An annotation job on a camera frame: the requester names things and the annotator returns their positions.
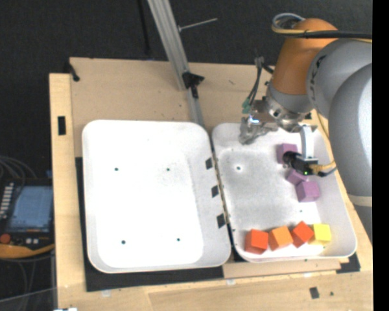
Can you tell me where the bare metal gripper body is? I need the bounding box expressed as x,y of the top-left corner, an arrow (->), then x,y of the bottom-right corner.
247,97 -> 312,133

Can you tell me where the purple cube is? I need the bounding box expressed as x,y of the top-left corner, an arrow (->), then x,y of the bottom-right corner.
285,168 -> 309,186
295,180 -> 322,203
276,143 -> 300,165

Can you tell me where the thin black and white rod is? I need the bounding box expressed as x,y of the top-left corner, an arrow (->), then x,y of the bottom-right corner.
209,138 -> 234,236

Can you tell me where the white plastic tray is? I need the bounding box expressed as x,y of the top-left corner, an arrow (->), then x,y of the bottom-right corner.
81,119 -> 232,274
211,122 -> 358,264

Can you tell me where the red cube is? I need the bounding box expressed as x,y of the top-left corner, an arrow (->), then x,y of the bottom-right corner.
290,220 -> 315,249
244,228 -> 270,255

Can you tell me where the orange cube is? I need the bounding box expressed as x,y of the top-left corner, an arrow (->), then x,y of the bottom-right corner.
268,225 -> 294,252

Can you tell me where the yellow cube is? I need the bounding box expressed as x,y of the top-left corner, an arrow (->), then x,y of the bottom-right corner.
310,223 -> 333,246

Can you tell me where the brown cardboard board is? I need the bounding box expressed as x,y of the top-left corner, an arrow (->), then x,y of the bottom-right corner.
68,56 -> 351,280

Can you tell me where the black cylinder on white bracket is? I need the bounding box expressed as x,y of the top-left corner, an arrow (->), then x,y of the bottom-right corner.
281,124 -> 320,176

